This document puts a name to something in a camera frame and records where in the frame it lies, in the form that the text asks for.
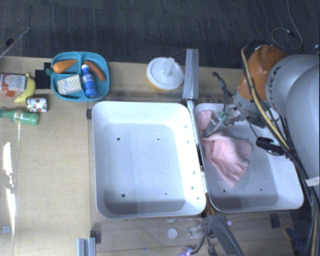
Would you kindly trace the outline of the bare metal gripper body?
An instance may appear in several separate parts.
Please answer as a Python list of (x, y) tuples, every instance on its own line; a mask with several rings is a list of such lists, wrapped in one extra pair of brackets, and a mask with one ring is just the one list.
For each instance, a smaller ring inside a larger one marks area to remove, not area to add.
[(214, 126), (233, 126), (236, 122), (244, 121), (249, 112), (234, 104), (223, 104), (222, 109), (217, 113), (213, 112), (211, 124)]

